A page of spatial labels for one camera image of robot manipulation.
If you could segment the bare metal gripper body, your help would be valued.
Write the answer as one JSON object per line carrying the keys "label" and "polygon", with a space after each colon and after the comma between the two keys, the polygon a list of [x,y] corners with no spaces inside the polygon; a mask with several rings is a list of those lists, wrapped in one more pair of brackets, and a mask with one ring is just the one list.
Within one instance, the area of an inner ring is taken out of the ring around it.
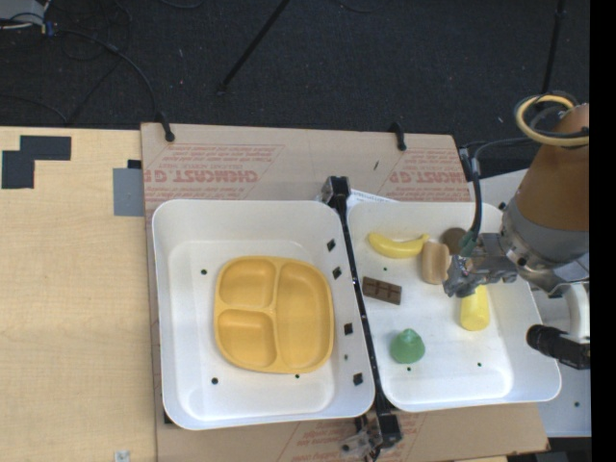
{"label": "bare metal gripper body", "polygon": [[469,257],[469,273],[482,284],[529,279],[532,252],[518,234],[481,233]]}

